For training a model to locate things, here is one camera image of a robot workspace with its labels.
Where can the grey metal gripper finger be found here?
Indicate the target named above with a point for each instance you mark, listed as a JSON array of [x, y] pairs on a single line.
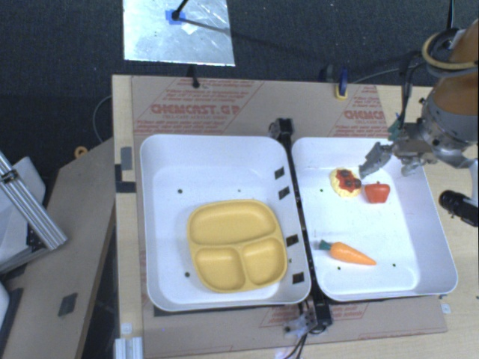
[[376, 159], [413, 165]]

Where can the thin black rod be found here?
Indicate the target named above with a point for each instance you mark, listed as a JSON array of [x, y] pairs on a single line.
[[301, 215]]

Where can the orange carrot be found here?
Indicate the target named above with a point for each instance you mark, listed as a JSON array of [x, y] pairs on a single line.
[[350, 254]]

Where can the black cylinder on white bracket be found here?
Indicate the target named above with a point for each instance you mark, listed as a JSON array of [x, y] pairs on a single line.
[[458, 204]]

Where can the yellow toy pasta red sauce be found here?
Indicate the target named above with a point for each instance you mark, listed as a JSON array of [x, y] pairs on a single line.
[[342, 189]]

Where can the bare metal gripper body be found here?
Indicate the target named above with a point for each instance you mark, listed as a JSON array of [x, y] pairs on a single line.
[[413, 144]]

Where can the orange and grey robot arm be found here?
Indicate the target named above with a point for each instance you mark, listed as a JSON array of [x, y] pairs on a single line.
[[458, 95]]

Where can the yellow divided plate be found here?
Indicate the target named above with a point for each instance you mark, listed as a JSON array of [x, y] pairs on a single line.
[[232, 238]]

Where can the red toy bell pepper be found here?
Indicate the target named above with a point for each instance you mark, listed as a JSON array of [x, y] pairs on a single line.
[[377, 193]]

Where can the white plastic tray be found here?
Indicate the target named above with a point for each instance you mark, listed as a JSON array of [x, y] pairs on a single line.
[[374, 223], [224, 163]]

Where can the brown cardboard board red print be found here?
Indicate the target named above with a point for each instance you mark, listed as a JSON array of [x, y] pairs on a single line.
[[232, 107]]

